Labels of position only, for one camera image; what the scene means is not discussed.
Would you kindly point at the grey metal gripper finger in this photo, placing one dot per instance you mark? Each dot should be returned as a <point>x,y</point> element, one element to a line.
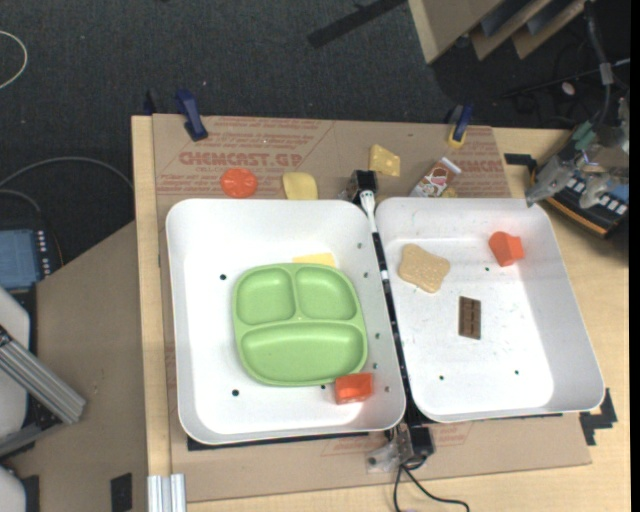
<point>594,190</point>
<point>549,177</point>

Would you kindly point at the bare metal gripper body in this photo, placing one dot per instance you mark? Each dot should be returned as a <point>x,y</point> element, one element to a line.
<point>602,159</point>

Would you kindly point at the orange toy block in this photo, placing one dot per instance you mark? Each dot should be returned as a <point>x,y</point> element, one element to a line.
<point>506,248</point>
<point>353,388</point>

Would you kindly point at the small printed carton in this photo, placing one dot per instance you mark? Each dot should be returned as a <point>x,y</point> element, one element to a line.
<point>434,181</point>

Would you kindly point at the tan toy bread slice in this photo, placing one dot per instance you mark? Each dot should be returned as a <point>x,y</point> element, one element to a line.
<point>423,268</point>

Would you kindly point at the brown chocolate bar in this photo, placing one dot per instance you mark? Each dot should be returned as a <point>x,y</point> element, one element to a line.
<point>470,318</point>

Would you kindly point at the yellow cheese wedge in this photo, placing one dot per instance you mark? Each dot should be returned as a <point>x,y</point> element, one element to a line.
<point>384,161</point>

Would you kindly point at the thin black and white rod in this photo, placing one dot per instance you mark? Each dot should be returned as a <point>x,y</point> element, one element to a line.
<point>383,265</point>

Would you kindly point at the white plastic tray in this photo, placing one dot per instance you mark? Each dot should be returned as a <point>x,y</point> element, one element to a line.
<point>210,300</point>
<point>500,360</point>

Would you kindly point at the yellow cheese slice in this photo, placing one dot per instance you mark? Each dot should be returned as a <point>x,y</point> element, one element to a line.
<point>316,259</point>

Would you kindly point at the pale yellow toy slice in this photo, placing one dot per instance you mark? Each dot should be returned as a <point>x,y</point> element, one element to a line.
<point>300,186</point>

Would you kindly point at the green divided plate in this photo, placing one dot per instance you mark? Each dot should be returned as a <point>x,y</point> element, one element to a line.
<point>300,345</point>

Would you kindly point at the orange round disc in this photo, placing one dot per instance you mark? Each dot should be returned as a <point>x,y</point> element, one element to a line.
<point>239,182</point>

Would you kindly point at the brown cardboard board red print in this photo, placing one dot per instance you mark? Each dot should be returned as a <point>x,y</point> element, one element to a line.
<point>280,475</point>

